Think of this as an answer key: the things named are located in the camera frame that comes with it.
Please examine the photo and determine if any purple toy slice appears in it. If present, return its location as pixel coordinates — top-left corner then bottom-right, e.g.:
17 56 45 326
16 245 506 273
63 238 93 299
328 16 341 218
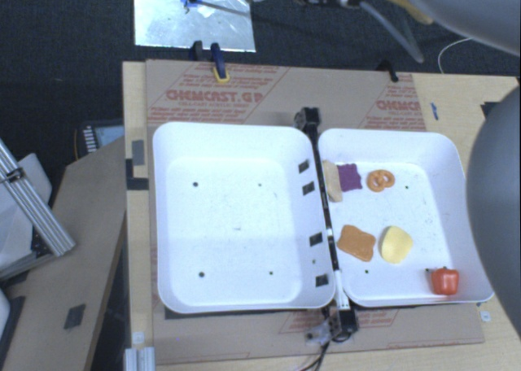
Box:
336 163 364 194

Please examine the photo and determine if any orange pretzel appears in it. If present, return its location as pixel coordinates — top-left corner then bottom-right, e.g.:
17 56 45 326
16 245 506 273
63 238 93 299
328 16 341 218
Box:
366 168 396 194

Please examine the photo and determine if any yellow potato chip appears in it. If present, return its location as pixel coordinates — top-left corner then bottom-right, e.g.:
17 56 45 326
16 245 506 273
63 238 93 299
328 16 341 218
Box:
379 225 414 265

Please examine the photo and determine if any thin black and white rod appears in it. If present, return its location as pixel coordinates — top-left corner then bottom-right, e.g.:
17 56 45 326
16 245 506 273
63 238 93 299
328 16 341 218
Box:
305 123 349 310

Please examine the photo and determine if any orange bell pepper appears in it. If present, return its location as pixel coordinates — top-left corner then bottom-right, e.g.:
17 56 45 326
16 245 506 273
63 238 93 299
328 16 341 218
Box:
431 266 461 296

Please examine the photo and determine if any orange toast slice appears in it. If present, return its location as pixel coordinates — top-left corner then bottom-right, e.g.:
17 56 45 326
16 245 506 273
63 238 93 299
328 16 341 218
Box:
335 224 377 263

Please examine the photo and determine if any white plastic tray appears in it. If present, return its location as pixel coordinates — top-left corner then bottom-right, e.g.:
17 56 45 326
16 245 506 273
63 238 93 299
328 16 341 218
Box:
317 128 496 308
151 120 337 316

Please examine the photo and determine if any tan bread slice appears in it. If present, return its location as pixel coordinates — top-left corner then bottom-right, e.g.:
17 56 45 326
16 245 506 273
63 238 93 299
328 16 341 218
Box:
322 159 344 203

